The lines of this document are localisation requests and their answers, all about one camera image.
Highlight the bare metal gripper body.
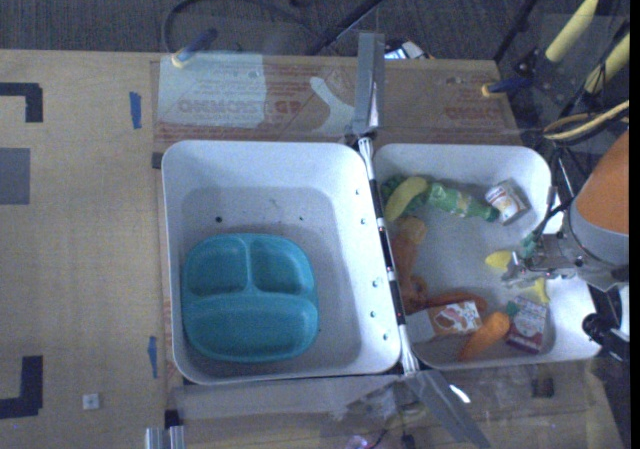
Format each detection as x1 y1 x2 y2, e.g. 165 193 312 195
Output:
523 231 581 283

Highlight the small yellow banana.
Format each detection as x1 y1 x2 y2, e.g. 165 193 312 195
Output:
483 249 551 304

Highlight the red and white carton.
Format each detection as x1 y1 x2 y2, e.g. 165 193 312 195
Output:
504 294 550 355

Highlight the white plastic tray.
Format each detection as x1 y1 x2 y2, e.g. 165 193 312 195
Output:
159 139 404 387
372 142 604 372

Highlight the orange carrot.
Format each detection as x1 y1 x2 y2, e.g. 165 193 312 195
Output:
457 300 522 363

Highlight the white can orange label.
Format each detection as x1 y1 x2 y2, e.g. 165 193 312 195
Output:
483 178 532 227

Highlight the orange and white carton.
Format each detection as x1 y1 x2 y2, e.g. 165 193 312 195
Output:
406 300 484 343

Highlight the green toy vegetable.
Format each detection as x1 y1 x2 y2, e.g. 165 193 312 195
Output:
424 181 501 224

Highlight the brown toy biscuit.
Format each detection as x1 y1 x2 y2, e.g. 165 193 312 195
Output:
399 274 430 314

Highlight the orange toy bread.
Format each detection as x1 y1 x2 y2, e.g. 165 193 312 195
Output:
391 215 430 284

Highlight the green broccoli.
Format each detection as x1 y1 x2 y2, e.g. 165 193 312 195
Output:
380 174 432 219

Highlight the thin black and white rod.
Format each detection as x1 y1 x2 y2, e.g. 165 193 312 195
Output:
357 136 421 378

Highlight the brown cardboard board red print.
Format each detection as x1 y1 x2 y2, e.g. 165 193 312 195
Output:
149 55 609 421

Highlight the teal divided plate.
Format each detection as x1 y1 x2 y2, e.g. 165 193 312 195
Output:
180 232 321 364

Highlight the black cylinder on white bracket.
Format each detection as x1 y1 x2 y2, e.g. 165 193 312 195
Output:
582 285 630 363

